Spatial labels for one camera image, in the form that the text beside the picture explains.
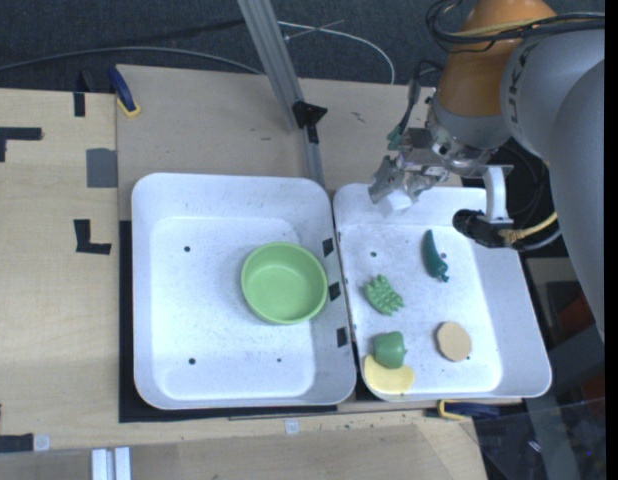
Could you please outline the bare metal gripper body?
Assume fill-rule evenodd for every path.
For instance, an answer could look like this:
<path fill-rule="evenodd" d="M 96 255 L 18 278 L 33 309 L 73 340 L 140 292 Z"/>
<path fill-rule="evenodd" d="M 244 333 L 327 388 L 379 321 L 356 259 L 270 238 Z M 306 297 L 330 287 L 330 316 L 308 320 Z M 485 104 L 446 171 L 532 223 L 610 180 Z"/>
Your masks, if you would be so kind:
<path fill-rule="evenodd" d="M 408 128 L 396 161 L 405 171 L 404 185 L 410 174 L 421 174 L 432 178 L 433 187 L 451 175 L 480 178 L 491 156 L 491 149 L 466 145 L 444 128 Z"/>

